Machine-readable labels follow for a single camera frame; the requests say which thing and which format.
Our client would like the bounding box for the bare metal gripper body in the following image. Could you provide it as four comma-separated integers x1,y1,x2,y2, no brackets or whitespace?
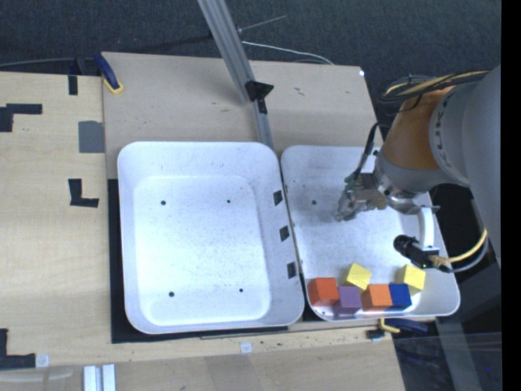
344,173,422,216

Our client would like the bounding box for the white plastic tray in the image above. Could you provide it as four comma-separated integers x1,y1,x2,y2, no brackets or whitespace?
280,144,462,323
116,140,306,336

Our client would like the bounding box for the yellow cube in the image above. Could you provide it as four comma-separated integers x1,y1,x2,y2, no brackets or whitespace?
341,262,373,292
395,263,427,296

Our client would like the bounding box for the orange cube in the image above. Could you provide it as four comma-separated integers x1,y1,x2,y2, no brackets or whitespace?
361,283,394,312
306,277,341,307

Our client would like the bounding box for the purple cube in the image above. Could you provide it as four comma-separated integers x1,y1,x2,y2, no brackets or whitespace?
332,285,364,318

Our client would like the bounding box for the blue cube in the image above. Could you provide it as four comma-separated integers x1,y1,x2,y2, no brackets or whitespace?
387,283,414,310

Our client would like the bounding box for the pale wood board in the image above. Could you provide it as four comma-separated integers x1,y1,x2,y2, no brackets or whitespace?
100,51,399,341

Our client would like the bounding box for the black cylinder on white bracket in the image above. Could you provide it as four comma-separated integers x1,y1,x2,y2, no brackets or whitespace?
392,204,441,270

